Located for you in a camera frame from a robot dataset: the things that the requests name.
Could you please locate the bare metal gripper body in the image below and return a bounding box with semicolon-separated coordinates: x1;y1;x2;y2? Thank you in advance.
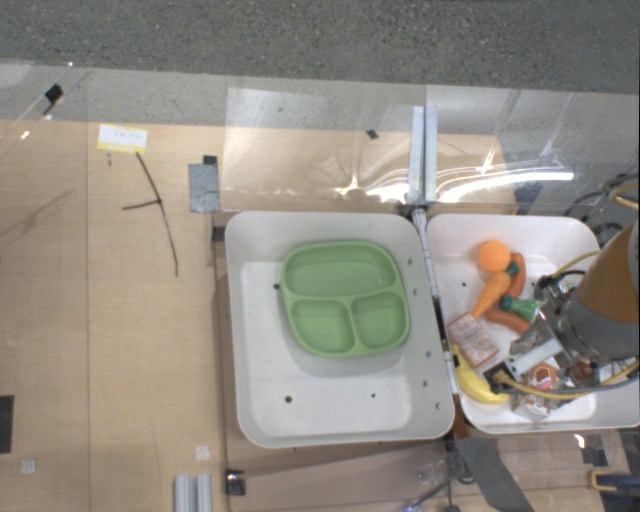
508;274;577;359

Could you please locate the green toy vegetable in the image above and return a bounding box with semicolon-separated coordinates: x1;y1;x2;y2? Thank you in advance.
499;295;540;322

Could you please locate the orange carrot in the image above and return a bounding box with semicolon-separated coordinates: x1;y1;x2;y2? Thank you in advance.
471;262;522;320

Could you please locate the white plastic tray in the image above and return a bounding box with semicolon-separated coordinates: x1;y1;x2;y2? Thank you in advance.
223;210;457;449
425;213;640;436

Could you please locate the brown and white carton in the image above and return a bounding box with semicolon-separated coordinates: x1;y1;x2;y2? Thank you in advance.
510;361;563;423

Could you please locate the orange ball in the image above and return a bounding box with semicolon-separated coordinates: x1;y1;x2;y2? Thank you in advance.
476;240;513;274

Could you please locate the orange and white packet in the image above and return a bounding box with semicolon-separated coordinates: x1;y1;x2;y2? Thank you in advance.
445;312;501;371

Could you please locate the yellow banana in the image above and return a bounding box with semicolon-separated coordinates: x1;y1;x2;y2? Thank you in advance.
451;344;512;406

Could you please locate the green divided plate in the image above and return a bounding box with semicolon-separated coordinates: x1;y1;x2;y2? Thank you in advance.
279;240;413;360

